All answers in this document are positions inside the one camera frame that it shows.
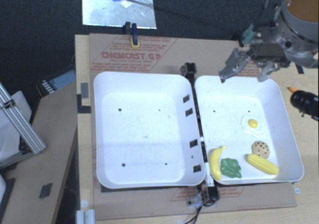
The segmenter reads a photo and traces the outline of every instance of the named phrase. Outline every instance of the toy fried egg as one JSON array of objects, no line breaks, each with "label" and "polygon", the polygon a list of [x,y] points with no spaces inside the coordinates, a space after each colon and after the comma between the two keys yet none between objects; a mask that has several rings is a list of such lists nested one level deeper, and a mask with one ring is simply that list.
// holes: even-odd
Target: toy fried egg
[{"label": "toy fried egg", "polygon": [[243,116],[241,118],[241,127],[245,133],[252,134],[255,137],[264,137],[266,135],[266,124],[259,118]]}]

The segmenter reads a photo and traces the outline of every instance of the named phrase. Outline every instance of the empty white tray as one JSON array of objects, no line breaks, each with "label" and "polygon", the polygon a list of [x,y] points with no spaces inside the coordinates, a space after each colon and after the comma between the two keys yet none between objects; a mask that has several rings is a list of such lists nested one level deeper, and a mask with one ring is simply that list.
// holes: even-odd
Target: empty white tray
[{"label": "empty white tray", "polygon": [[104,72],[94,80],[97,176],[108,188],[191,186],[205,176],[188,80]]},{"label": "empty white tray", "polygon": [[[202,76],[195,82],[207,155],[226,145],[223,158],[237,159],[242,178],[222,176],[225,185],[287,182],[300,180],[304,167],[287,116],[279,86],[273,80],[257,82],[256,78],[233,77],[225,83],[218,76]],[[259,123],[261,134],[245,132],[247,119]],[[250,165],[246,156],[255,141],[266,142],[268,160],[280,171],[268,175]]]}]

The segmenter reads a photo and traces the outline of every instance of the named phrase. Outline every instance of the corn cob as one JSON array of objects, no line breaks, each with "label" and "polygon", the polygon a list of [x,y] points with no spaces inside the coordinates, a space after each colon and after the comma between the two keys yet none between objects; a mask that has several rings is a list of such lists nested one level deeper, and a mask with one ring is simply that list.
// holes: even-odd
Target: corn cob
[{"label": "corn cob", "polygon": [[248,154],[247,161],[254,167],[264,171],[267,174],[276,175],[279,173],[279,167],[267,159],[264,159],[257,154]]}]

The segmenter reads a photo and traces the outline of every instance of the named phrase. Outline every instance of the green leafy vegetable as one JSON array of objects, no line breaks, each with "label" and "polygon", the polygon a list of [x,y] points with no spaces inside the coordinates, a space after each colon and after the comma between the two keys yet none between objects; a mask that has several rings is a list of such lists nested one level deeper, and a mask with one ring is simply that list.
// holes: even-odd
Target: green leafy vegetable
[{"label": "green leafy vegetable", "polygon": [[241,168],[236,159],[224,158],[220,161],[220,171],[230,178],[241,178]]}]

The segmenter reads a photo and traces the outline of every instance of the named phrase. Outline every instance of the black cylindrical object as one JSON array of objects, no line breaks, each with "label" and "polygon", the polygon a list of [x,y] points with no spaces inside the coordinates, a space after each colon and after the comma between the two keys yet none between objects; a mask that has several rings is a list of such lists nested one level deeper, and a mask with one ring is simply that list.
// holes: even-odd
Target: black cylindrical object
[{"label": "black cylindrical object", "polygon": [[318,121],[318,96],[305,91],[296,91],[290,98],[290,103],[301,112],[309,114]]}]

